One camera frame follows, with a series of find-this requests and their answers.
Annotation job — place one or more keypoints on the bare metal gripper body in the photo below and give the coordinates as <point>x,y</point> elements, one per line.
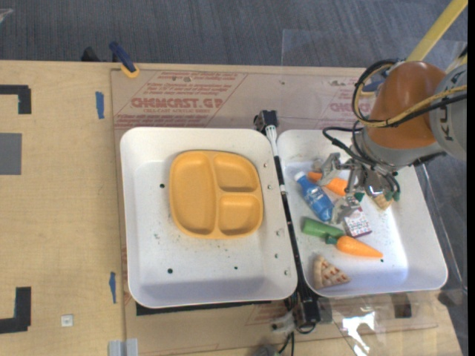
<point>374,182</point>

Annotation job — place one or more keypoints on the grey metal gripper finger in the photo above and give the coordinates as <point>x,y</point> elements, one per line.
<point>343,210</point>
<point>330,167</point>

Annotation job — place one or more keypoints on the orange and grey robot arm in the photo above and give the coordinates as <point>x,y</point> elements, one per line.
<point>404,98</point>

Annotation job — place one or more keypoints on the orange carrot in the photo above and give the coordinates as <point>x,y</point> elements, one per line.
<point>356,247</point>
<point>337,185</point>

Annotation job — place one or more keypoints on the small white printed carton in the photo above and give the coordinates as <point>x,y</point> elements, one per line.
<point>358,225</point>

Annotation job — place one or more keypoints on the blue plastic bottle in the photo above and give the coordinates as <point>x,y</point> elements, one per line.
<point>315,198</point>

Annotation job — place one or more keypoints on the thin black and white rod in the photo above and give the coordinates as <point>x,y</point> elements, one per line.
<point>285,206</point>

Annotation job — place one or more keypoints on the pizza slice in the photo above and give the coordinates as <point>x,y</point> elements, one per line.
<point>326,274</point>

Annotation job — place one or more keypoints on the white plastic tray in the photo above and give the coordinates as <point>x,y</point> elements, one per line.
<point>404,243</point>
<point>208,269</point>

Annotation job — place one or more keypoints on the orange divided plate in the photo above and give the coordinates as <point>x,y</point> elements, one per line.
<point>193,195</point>

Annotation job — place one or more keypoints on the brown cardboard board red print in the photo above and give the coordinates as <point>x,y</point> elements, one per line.
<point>178,98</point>

